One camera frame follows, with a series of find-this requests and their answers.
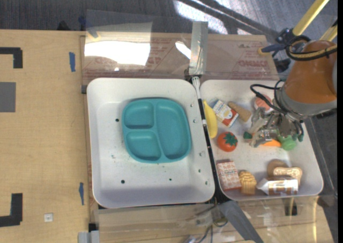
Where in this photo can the tan peanut-shaped bread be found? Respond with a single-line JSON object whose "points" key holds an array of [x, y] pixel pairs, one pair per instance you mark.
{"points": [[290, 172]]}

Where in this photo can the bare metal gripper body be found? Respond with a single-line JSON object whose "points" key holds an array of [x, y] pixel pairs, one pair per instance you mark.
{"points": [[284, 125]]}

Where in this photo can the orange carrot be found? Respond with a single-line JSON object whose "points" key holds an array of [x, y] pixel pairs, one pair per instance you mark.
{"points": [[272, 143]]}

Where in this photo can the orange tomato with green top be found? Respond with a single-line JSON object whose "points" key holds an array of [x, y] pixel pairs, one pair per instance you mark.
{"points": [[226, 143]]}

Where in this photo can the teal divided plate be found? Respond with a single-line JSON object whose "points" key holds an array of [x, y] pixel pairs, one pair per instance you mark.
{"points": [[171, 129]]}

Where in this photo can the red and white packet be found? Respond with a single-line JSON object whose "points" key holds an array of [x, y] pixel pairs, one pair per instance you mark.
{"points": [[228, 175]]}

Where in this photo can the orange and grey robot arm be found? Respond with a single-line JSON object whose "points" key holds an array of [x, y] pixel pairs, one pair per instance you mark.
{"points": [[308, 81]]}

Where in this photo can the pink and white round toy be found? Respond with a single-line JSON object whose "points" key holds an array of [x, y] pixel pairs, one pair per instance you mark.
{"points": [[262, 102]]}

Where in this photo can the brown round biscuit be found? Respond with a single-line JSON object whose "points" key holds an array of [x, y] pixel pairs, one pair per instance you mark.
{"points": [[274, 165]]}

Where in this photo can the yellow banana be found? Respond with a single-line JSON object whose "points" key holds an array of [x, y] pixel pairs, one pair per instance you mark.
{"points": [[211, 121]]}

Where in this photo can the green broccoli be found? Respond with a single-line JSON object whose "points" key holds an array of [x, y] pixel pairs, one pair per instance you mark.
{"points": [[288, 143]]}

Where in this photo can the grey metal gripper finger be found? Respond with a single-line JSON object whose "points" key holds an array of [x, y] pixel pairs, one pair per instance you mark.
{"points": [[257, 119], [257, 139]]}

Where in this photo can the tan ice cream cone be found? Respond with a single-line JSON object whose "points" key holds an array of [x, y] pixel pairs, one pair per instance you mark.
{"points": [[241, 112]]}

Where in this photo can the white plastic tray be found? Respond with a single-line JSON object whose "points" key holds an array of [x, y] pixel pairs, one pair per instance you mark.
{"points": [[112, 156], [254, 156]]}

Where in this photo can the white and red carton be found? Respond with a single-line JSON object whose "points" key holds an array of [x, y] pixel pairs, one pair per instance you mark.
{"points": [[225, 113]]}

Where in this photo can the white and brown carton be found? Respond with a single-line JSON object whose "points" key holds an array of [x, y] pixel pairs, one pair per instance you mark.
{"points": [[281, 187]]}

